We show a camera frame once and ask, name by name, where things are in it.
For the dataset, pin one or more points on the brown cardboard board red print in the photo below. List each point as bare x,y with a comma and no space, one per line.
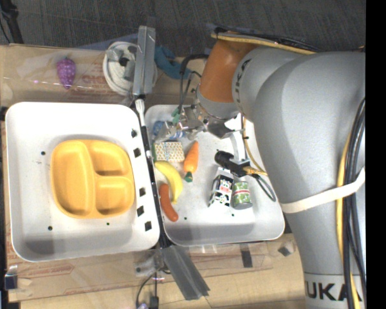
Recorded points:
83,282

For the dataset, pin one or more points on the clear bottle with blue label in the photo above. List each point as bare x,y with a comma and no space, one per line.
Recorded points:
161,130

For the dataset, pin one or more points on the black cylinder on white bracket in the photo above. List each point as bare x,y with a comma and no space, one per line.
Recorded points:
225,159

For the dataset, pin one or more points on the yellow divided plate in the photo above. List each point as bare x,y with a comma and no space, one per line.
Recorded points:
74,179

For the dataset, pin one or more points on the white plastic tray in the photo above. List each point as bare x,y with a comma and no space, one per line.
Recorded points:
206,224
29,172

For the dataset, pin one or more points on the purple grapes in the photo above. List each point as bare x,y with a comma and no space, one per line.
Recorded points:
66,71

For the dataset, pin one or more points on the cow print milk carton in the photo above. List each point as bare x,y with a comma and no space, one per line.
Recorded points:
221,190

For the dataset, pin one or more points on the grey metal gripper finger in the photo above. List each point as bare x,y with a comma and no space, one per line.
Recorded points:
191,135
177,128

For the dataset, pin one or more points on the orange carrot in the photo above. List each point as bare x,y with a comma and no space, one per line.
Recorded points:
192,159

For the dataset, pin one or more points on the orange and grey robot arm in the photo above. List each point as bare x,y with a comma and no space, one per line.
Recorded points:
296,124

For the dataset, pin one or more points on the thin black and white rod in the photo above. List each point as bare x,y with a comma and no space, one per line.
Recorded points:
151,179

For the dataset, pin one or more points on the yellow banana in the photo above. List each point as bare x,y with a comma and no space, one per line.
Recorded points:
173,179

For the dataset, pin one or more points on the red sausage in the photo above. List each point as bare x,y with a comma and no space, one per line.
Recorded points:
167,204

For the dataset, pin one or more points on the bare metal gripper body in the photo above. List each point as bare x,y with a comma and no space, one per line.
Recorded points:
197,121

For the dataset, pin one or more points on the yellow patterned packet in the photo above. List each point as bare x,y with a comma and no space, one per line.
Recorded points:
169,151

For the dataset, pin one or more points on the green can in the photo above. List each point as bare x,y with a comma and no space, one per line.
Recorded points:
242,195

